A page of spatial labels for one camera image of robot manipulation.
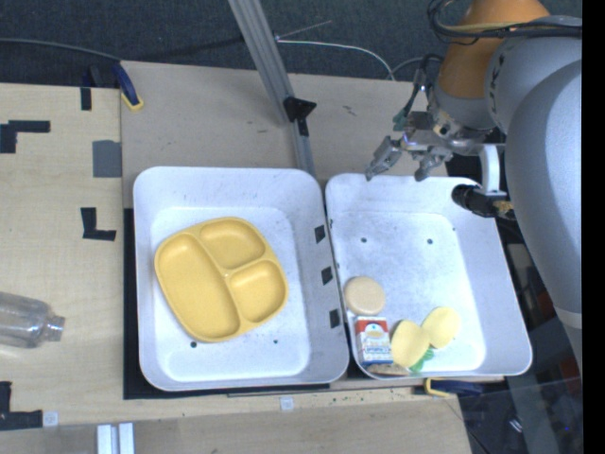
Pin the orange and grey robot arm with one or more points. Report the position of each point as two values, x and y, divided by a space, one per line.
543 135

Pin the pale wood board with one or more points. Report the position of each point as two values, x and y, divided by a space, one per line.
208 116

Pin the yellow and green toy vegetable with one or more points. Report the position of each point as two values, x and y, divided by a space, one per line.
409 341

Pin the red and white carton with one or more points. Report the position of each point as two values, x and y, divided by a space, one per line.
373 343

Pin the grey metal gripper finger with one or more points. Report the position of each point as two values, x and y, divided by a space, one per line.
427 166
382 159

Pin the clear plastic bottle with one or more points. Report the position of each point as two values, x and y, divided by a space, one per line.
23 319

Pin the black cylinder on white bracket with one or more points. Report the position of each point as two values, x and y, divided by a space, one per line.
475 199

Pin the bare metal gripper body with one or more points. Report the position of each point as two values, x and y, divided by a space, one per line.
427 133

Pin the yellow divided plate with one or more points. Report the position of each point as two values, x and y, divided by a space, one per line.
203 282

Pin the beige round biscuit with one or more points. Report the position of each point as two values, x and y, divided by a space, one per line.
364 295

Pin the white plastic tray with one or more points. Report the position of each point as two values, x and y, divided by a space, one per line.
227 362
406 234

